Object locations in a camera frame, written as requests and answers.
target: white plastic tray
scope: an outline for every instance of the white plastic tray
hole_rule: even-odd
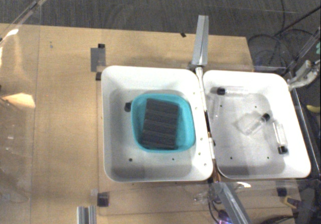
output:
[[[304,178],[311,165],[287,84],[275,74],[218,71],[204,74],[215,158],[220,172],[231,179]],[[247,96],[219,96],[212,87],[240,86]],[[254,136],[240,132],[247,116],[269,113],[271,120]],[[288,153],[280,155],[272,122],[283,124]]]
[[[118,182],[200,181],[213,172],[200,88],[195,74],[183,69],[111,66],[102,72],[104,168]],[[191,105],[196,142],[180,153],[141,150],[131,131],[126,102],[146,92],[166,91]]]

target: teal container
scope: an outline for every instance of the teal container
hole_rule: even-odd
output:
[[[139,143],[142,136],[147,99],[175,103],[179,106],[175,150],[147,149]],[[195,127],[191,106],[185,99],[175,94],[146,93],[137,96],[131,103],[131,126],[136,144],[146,152],[182,152],[189,149],[195,143]]]

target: wooden table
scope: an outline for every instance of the wooden table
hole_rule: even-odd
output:
[[[96,73],[90,48],[106,45],[107,65],[186,68],[195,35],[85,28],[40,27],[32,224],[76,223],[76,208],[96,204],[98,132]],[[209,67],[253,70],[245,38],[209,37]],[[254,223],[291,214],[274,201],[247,208]],[[97,216],[97,223],[213,223],[208,210]]]

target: blue plastic bowl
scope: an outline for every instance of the blue plastic bowl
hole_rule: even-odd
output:
[[[147,99],[167,101],[175,103],[179,106],[175,150],[147,149],[139,143],[142,136]],[[185,99],[178,95],[165,93],[146,93],[137,96],[131,103],[131,126],[135,142],[142,150],[146,152],[182,152],[189,149],[195,143],[195,127],[191,106]]]

